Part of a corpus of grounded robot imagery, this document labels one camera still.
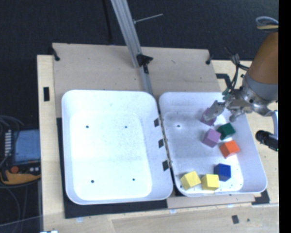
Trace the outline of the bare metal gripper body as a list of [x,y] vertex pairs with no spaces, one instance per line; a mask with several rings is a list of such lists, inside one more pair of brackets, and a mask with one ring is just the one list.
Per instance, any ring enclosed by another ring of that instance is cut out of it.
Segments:
[[255,112],[261,116],[272,116],[275,111],[268,108],[273,102],[258,96],[248,87],[234,89],[226,99],[226,108],[234,115]]

